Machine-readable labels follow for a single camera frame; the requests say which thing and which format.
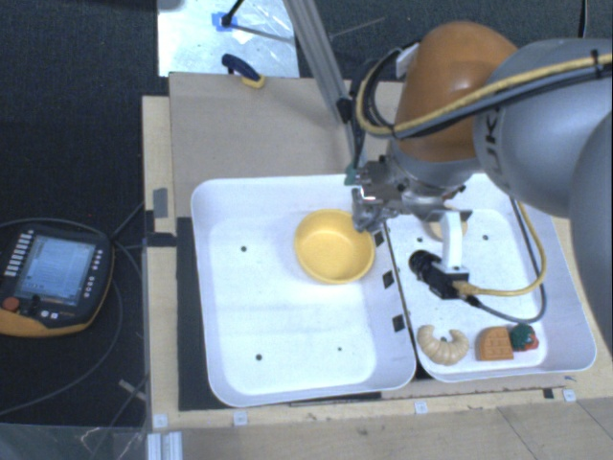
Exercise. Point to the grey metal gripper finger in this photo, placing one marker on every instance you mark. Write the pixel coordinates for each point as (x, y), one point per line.
(374, 218)
(360, 214)

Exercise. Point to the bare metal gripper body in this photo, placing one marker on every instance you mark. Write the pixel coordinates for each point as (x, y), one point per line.
(390, 190)

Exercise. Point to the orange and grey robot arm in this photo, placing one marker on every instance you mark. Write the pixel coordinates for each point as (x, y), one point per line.
(450, 89)

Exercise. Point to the yellow bowl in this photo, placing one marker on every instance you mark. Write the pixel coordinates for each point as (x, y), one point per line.
(333, 252)

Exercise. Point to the thin black rod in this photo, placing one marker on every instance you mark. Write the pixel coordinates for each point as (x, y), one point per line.
(398, 285)

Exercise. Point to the white plastic tray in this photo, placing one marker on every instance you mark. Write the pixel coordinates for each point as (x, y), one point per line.
(287, 319)
(498, 295)

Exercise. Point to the brown cardboard board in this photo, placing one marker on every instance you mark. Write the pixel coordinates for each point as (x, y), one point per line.
(249, 132)

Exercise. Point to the cream croissant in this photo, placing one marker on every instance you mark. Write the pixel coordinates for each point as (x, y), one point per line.
(443, 350)

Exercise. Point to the orange waffle biscuit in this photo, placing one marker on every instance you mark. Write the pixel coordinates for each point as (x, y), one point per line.
(493, 345)

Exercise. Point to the red strawberry with green top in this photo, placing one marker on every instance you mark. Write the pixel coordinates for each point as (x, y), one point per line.
(524, 338)

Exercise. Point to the black cylinder on white bracket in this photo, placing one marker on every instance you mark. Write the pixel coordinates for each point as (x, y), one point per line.
(438, 276)

